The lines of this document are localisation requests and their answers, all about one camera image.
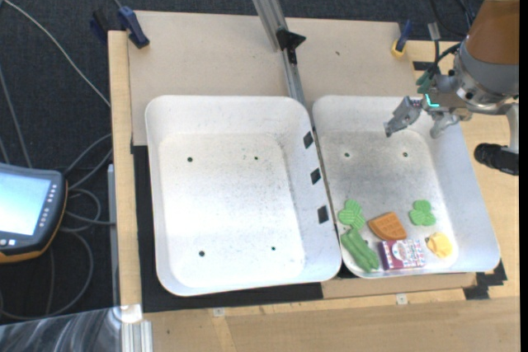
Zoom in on purple and white carton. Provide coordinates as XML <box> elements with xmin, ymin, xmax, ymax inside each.
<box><xmin>377</xmin><ymin>238</ymin><xmax>427</xmax><ymax>272</ymax></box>

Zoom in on pale brown flat board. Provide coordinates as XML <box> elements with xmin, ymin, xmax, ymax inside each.
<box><xmin>126</xmin><ymin>10</ymin><xmax>479</xmax><ymax>300</ymax></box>

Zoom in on white plastic tray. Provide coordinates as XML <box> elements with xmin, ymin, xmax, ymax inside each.
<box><xmin>144</xmin><ymin>94</ymin><xmax>344</xmax><ymax>298</ymax></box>
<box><xmin>311</xmin><ymin>94</ymin><xmax>502</xmax><ymax>280</ymax></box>

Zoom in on black cylinder on white bracket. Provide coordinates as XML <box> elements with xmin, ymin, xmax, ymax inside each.
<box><xmin>473</xmin><ymin>102</ymin><xmax>521</xmax><ymax>177</ymax></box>

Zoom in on green bean pods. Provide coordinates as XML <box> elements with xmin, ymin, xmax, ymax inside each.
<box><xmin>339</xmin><ymin>228</ymin><xmax>380</xmax><ymax>274</ymax></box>

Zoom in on green broccoli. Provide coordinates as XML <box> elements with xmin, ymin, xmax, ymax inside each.
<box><xmin>337</xmin><ymin>199</ymin><xmax>367</xmax><ymax>231</ymax></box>
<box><xmin>408</xmin><ymin>199</ymin><xmax>437</xmax><ymax>228</ymax></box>

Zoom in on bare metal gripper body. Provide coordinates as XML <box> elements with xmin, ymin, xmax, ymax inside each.
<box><xmin>421</xmin><ymin>72</ymin><xmax>517</xmax><ymax>121</ymax></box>

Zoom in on yellow toy food piece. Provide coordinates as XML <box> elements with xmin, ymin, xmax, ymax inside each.
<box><xmin>425</xmin><ymin>232</ymin><xmax>454</xmax><ymax>260</ymax></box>

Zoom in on orange waffle biscuit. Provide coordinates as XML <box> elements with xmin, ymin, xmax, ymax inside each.
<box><xmin>367</xmin><ymin>211</ymin><xmax>408</xmax><ymax>242</ymax></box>

